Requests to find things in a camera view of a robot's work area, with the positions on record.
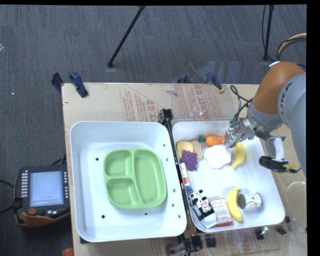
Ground orange carrot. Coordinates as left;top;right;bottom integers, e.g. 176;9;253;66
198;134;226;147

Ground white red blue tube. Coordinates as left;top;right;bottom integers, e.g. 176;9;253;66
179;161;192;191

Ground tan bread slice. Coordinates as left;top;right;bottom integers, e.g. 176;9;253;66
189;139;204;160

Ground green divided plate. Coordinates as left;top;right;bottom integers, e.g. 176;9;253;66
103;148;168;210

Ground black block with thin wires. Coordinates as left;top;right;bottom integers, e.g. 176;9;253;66
156;108;175;126
169;234;204;255

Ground yellow rounded toy food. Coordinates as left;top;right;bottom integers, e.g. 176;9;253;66
175;140;195;161

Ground purple grapes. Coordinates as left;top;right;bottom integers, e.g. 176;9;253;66
180;149;199;172

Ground large yellow banana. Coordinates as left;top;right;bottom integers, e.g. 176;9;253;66
226;185;244;223

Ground white fried egg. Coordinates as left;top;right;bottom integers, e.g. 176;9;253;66
203;144;232;170

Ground white plastic tray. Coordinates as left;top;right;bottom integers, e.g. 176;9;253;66
69;121;188;243
171;120;286;234

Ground cow print carton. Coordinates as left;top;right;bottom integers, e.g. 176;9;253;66
187;189;218;229

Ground brown cardboard board red print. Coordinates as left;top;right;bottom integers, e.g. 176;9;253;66
61;82;307;256

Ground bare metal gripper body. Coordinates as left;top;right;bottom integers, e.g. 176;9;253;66
226;117;259;143

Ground small yellow banana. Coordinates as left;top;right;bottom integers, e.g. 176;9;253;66
230;141;247;170

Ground white printed can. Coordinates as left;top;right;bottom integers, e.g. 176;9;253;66
237;192;263;210

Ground black cylinder on white bracket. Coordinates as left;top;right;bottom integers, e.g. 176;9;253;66
258;136;291;174

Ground orange carton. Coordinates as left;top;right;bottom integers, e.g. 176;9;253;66
207;196;234;228

